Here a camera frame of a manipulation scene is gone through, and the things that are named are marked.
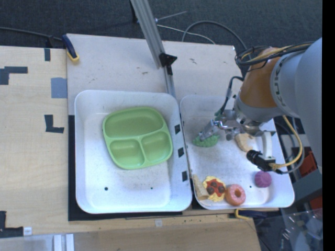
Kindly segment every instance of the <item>metal pole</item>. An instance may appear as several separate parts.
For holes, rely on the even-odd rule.
[[[155,18],[152,14],[148,0],[130,0],[138,18],[144,37],[147,40],[153,60],[157,68],[163,67],[167,92],[175,97],[175,89],[172,78],[171,64],[162,64],[160,57],[165,55],[164,46],[158,33]]]

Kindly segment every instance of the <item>black clamp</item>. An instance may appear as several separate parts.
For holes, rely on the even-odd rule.
[[[161,53],[159,55],[159,60],[161,61],[162,66],[166,67],[167,74],[172,75],[171,65],[172,65],[172,63],[175,62],[176,59],[177,59],[176,56],[168,55],[168,54],[165,54],[165,53]]]
[[[65,47],[67,49],[67,55],[70,58],[71,61],[77,62],[79,60],[79,55],[75,52],[75,49],[73,47],[73,44],[71,43],[70,39],[67,37],[67,35],[62,35],[62,41],[65,44]]]

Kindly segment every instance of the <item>green plate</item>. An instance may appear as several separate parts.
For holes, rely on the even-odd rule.
[[[170,158],[173,145],[163,116],[152,107],[115,111],[104,119],[105,142],[114,163],[138,169]]]

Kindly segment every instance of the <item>white plastic tray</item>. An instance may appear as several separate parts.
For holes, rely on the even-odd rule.
[[[258,188],[254,183],[254,175],[260,171],[246,158],[246,152],[240,150],[235,140],[227,141],[221,136],[213,147],[198,147],[192,141],[204,126],[213,119],[214,113],[224,102],[224,97],[217,96],[186,96],[181,101],[181,116],[184,125],[184,136],[191,173],[196,174],[202,182],[206,176],[221,179],[226,186],[241,185],[246,194],[245,202],[238,208],[284,208],[294,202],[294,190],[288,174],[279,175],[270,172],[272,184],[268,188]],[[274,122],[270,121],[262,130],[275,131]],[[262,150],[261,139],[252,140],[249,144],[254,150]],[[278,164],[284,163],[284,158],[277,134],[272,136],[272,155]],[[223,200],[198,200],[199,204],[209,210],[235,209]]]
[[[102,124],[121,109],[149,106],[169,127],[173,154],[158,165],[125,170],[115,165],[107,150]],[[192,201],[177,101],[166,93],[85,90],[75,99],[76,200],[92,214],[183,211]]]

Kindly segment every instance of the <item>dark gray carpet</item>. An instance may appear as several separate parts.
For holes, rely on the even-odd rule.
[[[158,24],[185,30],[197,21],[219,22],[234,31],[247,47],[314,41],[322,37],[322,0],[149,0]],[[82,33],[113,37],[144,38],[131,22],[129,0],[1,0],[0,26],[60,37]],[[159,27],[162,40],[181,41],[183,34]],[[243,49],[232,33],[212,24],[197,25],[199,33],[216,44]],[[208,43],[187,35],[185,41]],[[45,38],[0,30],[0,45],[45,47]]]

